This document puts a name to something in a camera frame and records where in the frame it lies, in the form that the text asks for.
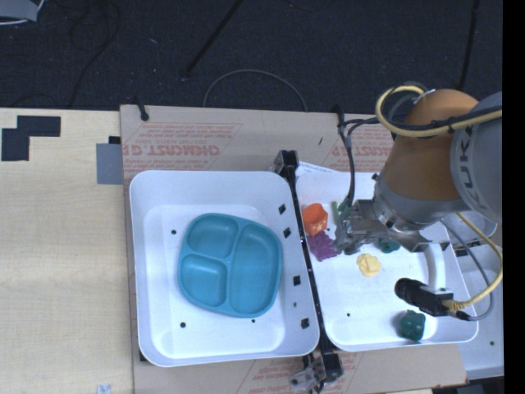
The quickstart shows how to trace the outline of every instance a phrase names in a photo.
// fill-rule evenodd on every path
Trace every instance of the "orange object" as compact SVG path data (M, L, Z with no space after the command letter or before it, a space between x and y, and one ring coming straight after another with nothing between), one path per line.
M303 224L304 230L310 236L315 236L326 229L328 213L319 203L310 204L303 209Z

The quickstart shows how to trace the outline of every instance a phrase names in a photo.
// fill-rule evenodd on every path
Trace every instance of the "green object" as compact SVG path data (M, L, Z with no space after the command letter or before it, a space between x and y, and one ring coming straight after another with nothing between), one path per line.
M399 244L399 242L394 240L384 241L382 240L382 238L379 238L379 240L377 240L377 247L381 250L381 252L388 254L392 251L398 250L401 247L401 245Z
M402 337L413 341L420 341L425 331L425 314L408 310L399 323L399 332Z

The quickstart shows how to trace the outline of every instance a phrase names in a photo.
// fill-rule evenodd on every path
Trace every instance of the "copper-colored cylinder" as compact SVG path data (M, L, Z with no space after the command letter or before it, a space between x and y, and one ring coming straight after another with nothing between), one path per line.
M477 100L453 89L439 89L423 96L406 117L405 124L428 124L469 112ZM457 199L450 174L452 134L419 139L397 135L382 171L385 183L410 199Z

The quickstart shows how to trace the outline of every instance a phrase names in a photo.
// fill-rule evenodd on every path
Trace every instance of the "blue plate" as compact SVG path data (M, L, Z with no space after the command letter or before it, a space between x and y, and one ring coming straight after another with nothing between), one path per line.
M257 317L273 305L282 270L275 233L236 216L207 213L189 225L177 281L194 304L236 317Z

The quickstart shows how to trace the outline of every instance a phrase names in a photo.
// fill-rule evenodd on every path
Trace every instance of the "dark background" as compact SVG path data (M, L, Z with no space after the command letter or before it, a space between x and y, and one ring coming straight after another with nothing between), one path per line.
M372 113L406 81L502 90L503 0L244 0L182 81L235 1L47 0L0 26L0 107Z

